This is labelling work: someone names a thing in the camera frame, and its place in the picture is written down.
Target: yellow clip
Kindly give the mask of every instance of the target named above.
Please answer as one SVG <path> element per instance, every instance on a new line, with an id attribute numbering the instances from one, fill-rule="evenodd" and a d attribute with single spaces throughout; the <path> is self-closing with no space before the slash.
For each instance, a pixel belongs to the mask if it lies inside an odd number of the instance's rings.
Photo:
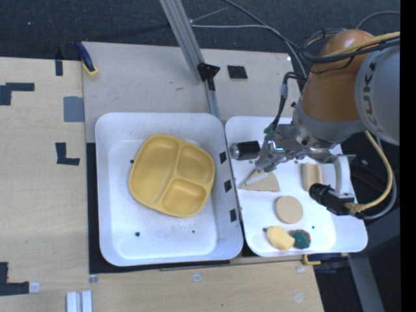
<path id="1" fill-rule="evenodd" d="M 84 68 L 84 71 L 85 71 L 85 73 L 87 73 L 89 76 L 94 76 L 96 73 L 98 73 L 98 69 L 96 68 L 96 65 L 94 65 L 94 64 L 92 64 L 93 65 L 93 67 L 94 67 L 94 70 L 93 71 L 90 71 L 86 66 L 85 66 L 85 64 L 83 64 L 83 68 Z"/>
<path id="2" fill-rule="evenodd" d="M 320 265 L 320 261 L 309 261 L 309 259 L 307 258 L 307 254 L 304 254 L 304 257 L 302 259 L 302 261 L 304 262 L 305 265 L 312 265 L 312 266 L 317 266 Z"/>

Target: white tray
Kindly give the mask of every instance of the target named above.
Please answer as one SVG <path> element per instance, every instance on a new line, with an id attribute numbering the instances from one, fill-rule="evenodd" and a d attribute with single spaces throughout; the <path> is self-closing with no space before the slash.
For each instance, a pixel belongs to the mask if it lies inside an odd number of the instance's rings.
<path id="1" fill-rule="evenodd" d="M 130 193 L 131 160 L 155 134 L 191 142 L 208 151 L 215 161 L 211 194 L 195 216 L 162 214 L 138 203 Z M 224 126 L 218 118 L 206 113 L 108 113 L 96 124 L 96 152 L 99 245 L 109 263 L 134 266 L 219 261 L 240 253 L 243 238 L 237 197 Z M 222 162 L 220 154 L 224 152 L 227 160 Z M 231 189 L 224 188 L 227 181 Z"/>
<path id="2" fill-rule="evenodd" d="M 257 140 L 263 144 L 263 130 L 273 121 L 274 117 L 236 116 L 226 123 L 228 145 L 238 142 Z M 290 123 L 290 118 L 281 118 L 283 124 Z M 334 154 L 341 153 L 341 147 L 333 149 Z M 238 187 L 247 180 L 255 169 L 254 161 L 231 160 L 239 199 L 242 222 L 246 242 L 250 249 L 263 257 L 278 257 L 298 254 L 321 254 L 358 252 L 367 245 L 367 231 L 364 222 L 352 216 L 336 216 L 325 207 L 309 197 L 302 186 L 303 163 L 316 164 L 314 160 L 305 157 L 301 161 L 281 163 L 274 170 L 279 181 L 279 192 L 263 192 L 242 190 Z M 335 168 L 332 164 L 321 164 L 324 184 L 335 186 Z M 276 216 L 274 203 L 280 196 L 293 196 L 300 201 L 304 215 L 296 224 L 285 224 Z M 287 232 L 304 229 L 311 235 L 311 245 L 306 249 L 290 248 L 287 252 L 273 247 L 263 230 L 270 226 L 281 226 Z"/>

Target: yellow plate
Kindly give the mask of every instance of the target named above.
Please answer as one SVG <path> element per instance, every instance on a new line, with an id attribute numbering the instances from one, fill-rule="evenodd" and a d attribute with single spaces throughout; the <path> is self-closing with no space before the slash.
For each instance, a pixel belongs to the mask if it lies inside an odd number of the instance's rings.
<path id="1" fill-rule="evenodd" d="M 207 202 L 215 163 L 204 149 L 180 138 L 158 134 L 137 153 L 129 177 L 136 201 L 161 213 L 190 217 Z"/>

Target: wooden table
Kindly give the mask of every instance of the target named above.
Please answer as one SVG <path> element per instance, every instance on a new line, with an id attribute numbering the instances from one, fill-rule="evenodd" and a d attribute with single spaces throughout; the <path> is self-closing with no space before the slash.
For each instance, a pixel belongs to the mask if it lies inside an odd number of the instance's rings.
<path id="1" fill-rule="evenodd" d="M 0 58 L 0 85 L 34 83 L 0 105 L 0 262 L 8 283 L 40 291 L 0 297 L 0 311 L 65 311 L 68 292 L 91 291 L 94 311 L 322 312 L 312 266 L 238 257 L 230 265 L 96 274 L 88 269 L 84 122 L 64 119 L 64 98 L 83 98 L 83 70 L 63 61 Z M 56 143 L 78 165 L 57 164 Z"/>

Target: dark background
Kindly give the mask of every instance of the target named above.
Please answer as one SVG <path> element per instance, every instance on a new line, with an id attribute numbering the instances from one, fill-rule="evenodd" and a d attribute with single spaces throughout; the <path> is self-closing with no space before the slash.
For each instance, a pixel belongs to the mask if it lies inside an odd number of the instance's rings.
<path id="1" fill-rule="evenodd" d="M 401 24 L 401 0 L 182 2 L 195 24 L 252 25 L 260 20 L 296 44 L 321 28 L 355 29 L 360 25 L 360 29 L 377 36 L 399 31 Z M 194 33 L 202 48 L 290 53 L 281 39 L 264 29 L 194 28 Z M 78 59 L 75 44 L 81 41 L 177 46 L 159 0 L 0 0 L 0 57 L 55 59 L 59 52 L 64 59 L 75 60 Z M 400 149 L 384 143 L 383 148 L 396 177 L 397 208 L 400 207 Z M 377 198 L 385 187 L 386 174 L 366 138 L 361 134 L 352 136 L 344 142 L 343 150 L 357 155 L 352 182 L 358 202 Z M 359 166 L 363 160 L 368 163 L 368 170 Z M 370 261 L 385 310 L 401 311 L 400 239 Z M 330 271 L 315 267 L 326 312 L 360 312 L 348 263 L 335 266 L 333 261 L 328 262 Z"/>

